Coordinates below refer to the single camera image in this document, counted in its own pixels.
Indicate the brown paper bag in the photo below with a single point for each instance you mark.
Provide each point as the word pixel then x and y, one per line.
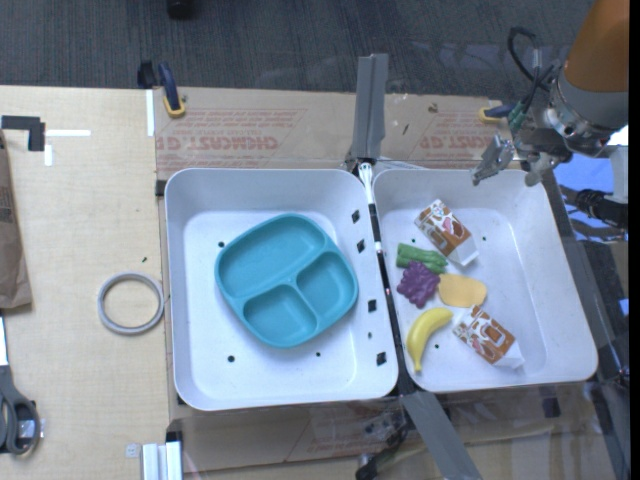
pixel 10 248

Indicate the green toy asparagus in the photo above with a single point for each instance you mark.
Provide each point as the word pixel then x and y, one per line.
pixel 417 256

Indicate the white plastic tray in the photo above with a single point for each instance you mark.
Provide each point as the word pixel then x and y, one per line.
pixel 540 288
pixel 210 368

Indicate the yellow banana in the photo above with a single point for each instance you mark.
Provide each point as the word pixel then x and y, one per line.
pixel 425 330

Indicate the blue divided plate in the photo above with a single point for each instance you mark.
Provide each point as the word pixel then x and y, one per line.
pixel 280 278

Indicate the black cylinder on white bracket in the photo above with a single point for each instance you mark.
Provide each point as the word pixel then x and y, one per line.
pixel 597 205

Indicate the yellow-orange toy cheese slice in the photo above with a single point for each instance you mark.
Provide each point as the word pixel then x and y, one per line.
pixel 462 290

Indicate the purple toy grapes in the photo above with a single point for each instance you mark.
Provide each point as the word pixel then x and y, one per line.
pixel 417 284

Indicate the white and brown carton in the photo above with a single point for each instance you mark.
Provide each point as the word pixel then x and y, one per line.
pixel 445 230
pixel 487 338

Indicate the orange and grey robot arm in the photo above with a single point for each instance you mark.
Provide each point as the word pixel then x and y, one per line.
pixel 600 43

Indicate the white tape roll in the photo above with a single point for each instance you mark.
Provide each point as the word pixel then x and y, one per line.
pixel 106 318

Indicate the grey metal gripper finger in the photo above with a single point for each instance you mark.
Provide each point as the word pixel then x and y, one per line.
pixel 537 172
pixel 496 157

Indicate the brown cardboard board, red print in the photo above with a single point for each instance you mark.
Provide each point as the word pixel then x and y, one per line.
pixel 250 133

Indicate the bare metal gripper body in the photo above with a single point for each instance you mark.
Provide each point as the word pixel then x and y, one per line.
pixel 542 143

